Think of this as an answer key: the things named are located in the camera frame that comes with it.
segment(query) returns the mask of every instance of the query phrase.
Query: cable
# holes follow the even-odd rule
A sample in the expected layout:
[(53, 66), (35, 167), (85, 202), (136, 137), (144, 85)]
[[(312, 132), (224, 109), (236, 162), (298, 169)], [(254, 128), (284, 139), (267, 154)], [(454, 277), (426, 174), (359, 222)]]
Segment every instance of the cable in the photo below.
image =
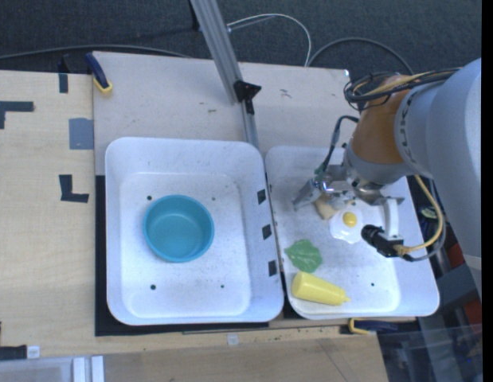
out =
[(443, 231), (439, 240), (434, 244), (434, 247), (431, 252), (426, 255), (413, 258), (411, 255), (404, 255), (403, 258), (408, 260), (409, 262), (420, 262), (421, 260), (430, 259), (432, 256), (436, 255), (444, 246), (444, 241), (446, 240), (446, 224), (443, 224)]
[(92, 45), (69, 45), (66, 47), (56, 47), (56, 48), (49, 48), (49, 49), (39, 49), (37, 51), (27, 51), (25, 53), (15, 53), (15, 54), (7, 54), (7, 55), (1, 55), (0, 60), (10, 60), (13, 58), (20, 58), (20, 57), (31, 57), (34, 55), (42, 55), (42, 54), (49, 54), (49, 53), (62, 53), (66, 51), (79, 51), (82, 49), (119, 49), (119, 50), (135, 50), (135, 51), (143, 51), (146, 53), (157, 53), (157, 54), (164, 54), (164, 55), (171, 55), (173, 57), (182, 57), (182, 58), (191, 58), (185, 54), (181, 53), (174, 53), (172, 51), (168, 51), (165, 49), (157, 49), (157, 48), (149, 48), (149, 47), (142, 47), (139, 45), (120, 45), (120, 44), (92, 44)]
[(425, 196), (430, 201), (430, 204), (432, 205), (432, 207), (436, 211), (436, 214), (437, 214), (437, 230), (436, 230), (436, 233), (434, 233), (434, 235), (429, 240), (427, 240), (426, 242), (424, 242), (422, 244), (419, 244), (417, 246), (404, 246), (404, 245), (401, 245), (401, 244), (400, 245), (395, 245), (394, 248), (397, 251), (397, 253), (398, 253), (399, 256), (403, 256), (403, 255), (405, 255), (407, 253), (410, 253), (411, 251), (417, 251), (419, 249), (423, 249), (423, 248), (426, 248), (427, 246), (430, 246), (430, 245), (434, 244), (439, 239), (440, 234), (443, 231), (443, 213), (441, 212), (439, 205), (437, 204), (436, 200), (434, 200), (434, 198), (433, 198), (432, 194), (430, 193), (430, 191), (428, 191), (428, 188), (425, 186), (425, 184), (421, 180), (421, 177), (419, 175), (415, 175), (414, 178), (416, 179), (418, 185), (421, 187), (421, 190), (423, 191), (423, 193), (425, 194)]
[(307, 66), (310, 66), (311, 64), (313, 64), (313, 62), (315, 61), (315, 58), (317, 58), (326, 49), (329, 49), (330, 47), (332, 47), (334, 45), (342, 44), (343, 42), (356, 42), (356, 41), (358, 41), (358, 42), (366, 42), (366, 43), (373, 44), (373, 45), (376, 45), (378, 47), (381, 47), (382, 49), (384, 49), (388, 53), (394, 55), (407, 68), (407, 70), (409, 71), (409, 74), (410, 75), (413, 75), (414, 74), (413, 69), (409, 66), (409, 64), (407, 63), (407, 61), (404, 60), (404, 58), (402, 58), (402, 56), (400, 54), (398, 54), (394, 49), (391, 49), (389, 46), (384, 45), (381, 42), (378, 42), (378, 41), (375, 41), (375, 40), (370, 40), (369, 38), (363, 38), (363, 37), (346, 37), (346, 38), (340, 38), (339, 40), (332, 41), (332, 42), (329, 42), (329, 43), (325, 44), (315, 54), (313, 54), (311, 56), (310, 60), (307, 62)]
[(329, 148), (329, 151), (327, 152), (327, 156), (324, 159), (323, 163), (317, 168), (315, 171), (316, 174), (321, 173), (326, 171), (327, 167), (329, 166), (329, 161), (331, 160), (331, 155), (333, 154), (333, 151), (335, 150), (336, 143), (338, 142), (338, 139), (340, 138), (340, 125), (342, 124), (342, 121), (344, 119), (349, 119), (351, 122), (357, 123), (359, 122), (359, 119), (354, 117), (354, 116), (349, 116), (349, 115), (343, 115), (338, 118), (335, 124), (335, 129), (333, 130), (333, 135), (331, 136), (331, 145)]
[[(232, 32), (235, 29), (239, 29), (239, 28), (242, 28), (242, 27), (245, 27), (247, 25), (253, 25), (253, 24), (256, 24), (260, 21), (252, 21), (252, 20), (258, 20), (258, 19), (265, 19), (265, 20), (270, 20), (272, 18), (275, 18), (275, 17), (282, 17), (282, 18), (287, 18), (289, 20), (292, 20), (293, 22), (295, 22), (297, 25), (299, 25), (305, 32), (305, 34), (307, 35), (307, 39), (308, 39), (308, 51), (307, 51), (307, 57), (306, 57), (306, 60), (304, 61), (304, 66), (307, 67), (308, 66), (308, 61), (310, 60), (310, 54), (311, 54), (311, 36), (310, 36), (310, 32), (308, 31), (308, 29), (303, 25), (303, 23), (291, 16), (287, 16), (286, 14), (278, 14), (278, 13), (270, 13), (270, 14), (257, 14), (255, 16), (251, 16), (251, 17), (247, 17), (247, 18), (242, 18), (241, 20), (236, 20), (236, 21), (232, 21), (230, 22), (229, 24), (227, 24), (227, 27), (229, 28), (229, 32)], [(241, 23), (244, 23), (244, 22), (247, 22), (247, 21), (250, 21), (248, 24), (245, 24), (245, 25), (242, 25), (241, 27), (234, 27), (235, 25), (238, 25), (238, 24), (241, 24)]]
[[(355, 82), (348, 82), (343, 89), (343, 94), (349, 105), (351, 105), (354, 109), (357, 109), (352, 105), (352, 103), (360, 103), (364, 105), (365, 103), (375, 99), (388, 99), (395, 92), (409, 90), (424, 84), (444, 81), (459, 69), (460, 68), (446, 68), (437, 71), (422, 72), (417, 75), (402, 77), (401, 79), (386, 85), (377, 86), (375, 89), (372, 89), (365, 94), (358, 93), (358, 89), (367, 84), (378, 83), (379, 81), (382, 82), (389, 76), (398, 75), (396, 72), (378, 72), (359, 78)], [(372, 106), (375, 105), (363, 106), (362, 110)]]

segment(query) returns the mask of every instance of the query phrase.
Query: wooden table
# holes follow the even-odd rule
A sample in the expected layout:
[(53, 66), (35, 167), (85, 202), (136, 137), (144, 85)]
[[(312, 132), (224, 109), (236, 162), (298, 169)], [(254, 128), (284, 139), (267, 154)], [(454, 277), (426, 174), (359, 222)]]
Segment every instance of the wooden table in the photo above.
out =
[[(202, 60), (197, 62), (198, 66), (209, 66)], [(329, 115), (352, 114), (341, 97), (342, 87), (346, 83), (344, 71), (261, 64), (241, 66), (248, 81), (264, 85), (266, 92), (259, 94), (254, 101), (263, 153), (277, 142), (328, 145), (334, 120), (330, 118), (325, 125), (321, 119), (313, 119), (308, 113), (301, 114), (301, 107), (317, 107), (330, 112)], [(281, 314), (270, 322), (268, 329), (96, 337), (95, 176), (102, 168), (100, 157), (105, 143), (131, 131), (118, 126), (107, 134), (103, 133), (100, 129), (105, 126), (103, 112), (106, 106), (99, 105), (101, 113), (97, 115), (96, 101), (106, 103), (110, 99), (95, 97), (101, 94), (93, 87), (90, 76), (69, 74), (67, 78), (68, 91), (61, 92), (64, 91), (65, 76), (0, 71), (0, 106), (7, 101), (33, 103), (33, 111), (6, 110), (4, 126), (0, 128), (2, 346), (36, 345), (40, 347), (42, 357), (108, 355), (111, 364), (113, 358), (117, 361), (113, 355), (146, 355), (145, 352), (156, 353), (166, 349), (189, 349), (192, 357), (221, 356), (226, 349), (238, 348), (230, 347), (232, 336), (232, 341), (238, 342), (240, 347), (262, 347), (260, 350), (243, 348), (235, 351), (237, 355), (241, 353), (243, 358), (250, 352), (253, 362), (265, 361), (265, 356), (272, 356), (283, 362), (283, 366), (289, 366), (291, 355), (307, 357), (309, 352), (316, 353), (310, 362), (306, 362), (311, 364), (306, 368), (305, 372), (308, 373), (319, 362), (334, 366), (333, 360), (330, 361), (326, 354), (329, 344), (339, 345), (340, 341), (354, 340), (343, 346), (343, 352), (347, 352), (347, 366), (354, 367), (354, 370), (357, 367), (358, 380), (374, 380), (373, 370), (378, 370), (379, 377), (375, 380), (387, 380), (377, 338), (341, 334), (336, 325), (345, 323), (345, 320), (310, 322), (289, 320)], [(214, 78), (215, 84), (220, 83), (217, 73), (209, 78)], [(114, 89), (119, 92), (119, 87), (120, 81), (117, 81)], [(210, 95), (218, 91), (214, 87)], [(235, 123), (230, 115), (223, 112), (226, 106), (232, 106), (225, 103), (224, 92), (222, 97), (218, 95), (210, 99), (205, 95), (209, 92), (199, 100), (199, 103), (205, 103), (205, 117), (224, 117), (229, 118), (231, 124)], [(302, 123), (305, 129), (303, 133), (289, 134), (284, 126), (276, 124), (276, 128), (269, 130), (265, 121), (276, 118), (298, 123), (299, 126)], [(71, 148), (69, 124), (74, 119), (94, 120), (96, 151)], [(222, 135), (214, 134), (218, 130), (208, 129), (198, 138), (212, 136), (242, 140), (241, 126), (237, 126)], [(177, 134), (174, 130), (171, 132), (165, 134), (161, 130), (158, 135)], [(344, 126), (344, 141), (350, 134), (351, 127)], [(71, 175), (72, 192), (88, 194), (88, 201), (62, 201), (61, 175)], [(234, 355), (234, 351), (229, 352), (229, 355)], [(147, 364), (152, 362), (152, 358), (142, 361)], [(120, 364), (116, 363), (116, 369), (122, 366)]]

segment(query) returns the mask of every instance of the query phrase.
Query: gray floor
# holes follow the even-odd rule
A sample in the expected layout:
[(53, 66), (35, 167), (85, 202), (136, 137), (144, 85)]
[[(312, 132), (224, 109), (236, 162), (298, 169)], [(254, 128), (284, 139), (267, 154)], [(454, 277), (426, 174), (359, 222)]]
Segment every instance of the gray floor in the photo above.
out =
[[(397, 51), (414, 72), (463, 66), (481, 57), (482, 0), (218, 0), (225, 22), (266, 13), (292, 16), (309, 30), (313, 53), (342, 38), (374, 40)], [(209, 58), (191, 29), (187, 0), (0, 0), (0, 56), (70, 45), (128, 44)], [(303, 65), (307, 38), (294, 21), (276, 18), (231, 34), (238, 60)], [(86, 49), (71, 53), (84, 72)], [(55, 72), (61, 53), (0, 60), (0, 68)], [(353, 78), (407, 72), (378, 45), (348, 41), (312, 66), (345, 68)]]

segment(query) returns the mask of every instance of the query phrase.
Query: blue clamp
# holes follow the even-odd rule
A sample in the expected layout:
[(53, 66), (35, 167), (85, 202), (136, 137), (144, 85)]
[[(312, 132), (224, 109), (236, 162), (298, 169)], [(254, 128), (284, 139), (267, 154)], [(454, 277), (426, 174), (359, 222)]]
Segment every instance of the blue clamp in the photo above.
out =
[(91, 53), (87, 53), (85, 54), (85, 62), (94, 74), (94, 85), (103, 93), (109, 93), (113, 88), (112, 82), (104, 75), (104, 71), (97, 59)]

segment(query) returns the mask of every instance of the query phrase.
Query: metal pole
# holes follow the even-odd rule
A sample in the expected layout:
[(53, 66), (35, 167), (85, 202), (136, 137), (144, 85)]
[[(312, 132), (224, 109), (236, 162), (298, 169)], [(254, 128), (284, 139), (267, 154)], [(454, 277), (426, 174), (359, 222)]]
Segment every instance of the metal pole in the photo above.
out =
[(237, 63), (236, 55), (233, 51), (229, 39), (226, 24), (223, 21), (216, 0), (190, 0), (197, 15), (198, 22), (209, 47), (209, 51), (216, 64), (227, 96), (232, 103), (241, 102), (243, 124), (245, 126), (246, 141), (258, 148), (258, 137), (256, 125), (251, 107), (248, 109), (246, 101), (238, 99), (234, 84), (242, 81), (241, 70)]

